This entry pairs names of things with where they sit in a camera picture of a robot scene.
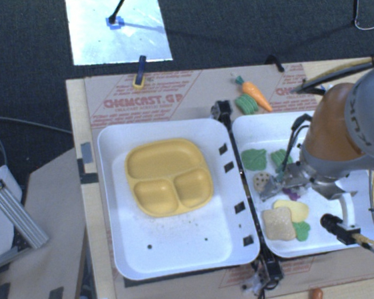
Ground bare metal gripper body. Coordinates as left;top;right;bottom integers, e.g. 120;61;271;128
277;160;317;196

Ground tan chocolate chip biscuit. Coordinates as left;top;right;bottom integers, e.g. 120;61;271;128
251;170;273;194

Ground purple grapes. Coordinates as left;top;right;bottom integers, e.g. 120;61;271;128
281;186;303;203

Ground green pea pod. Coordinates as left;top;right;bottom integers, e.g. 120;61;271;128
233;91;260;118
270;147;295;174

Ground thin black rod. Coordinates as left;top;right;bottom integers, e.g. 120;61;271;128
219;106;272;270

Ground tan bread slice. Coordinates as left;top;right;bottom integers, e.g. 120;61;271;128
260;205;298;244

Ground yellow potato crisp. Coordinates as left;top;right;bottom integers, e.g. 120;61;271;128
272;195;312;226

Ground small green lettuce leaf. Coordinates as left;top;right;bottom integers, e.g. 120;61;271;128
291;219;313;243

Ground white plastic tray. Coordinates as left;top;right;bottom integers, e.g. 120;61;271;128
229;100;374;263
95;109;264;284

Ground orange carrot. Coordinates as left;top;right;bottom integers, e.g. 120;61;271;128
233;72;274;117

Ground yellow divided plate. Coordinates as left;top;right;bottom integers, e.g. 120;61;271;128
121;134;217;222

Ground orange sausage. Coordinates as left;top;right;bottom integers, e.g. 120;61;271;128
306;287;325;299

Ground brown cardboard board red print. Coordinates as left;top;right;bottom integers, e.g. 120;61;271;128
83;44;374;299

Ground black cylinder on white bracket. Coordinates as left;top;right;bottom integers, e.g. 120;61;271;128
316;190;365;248

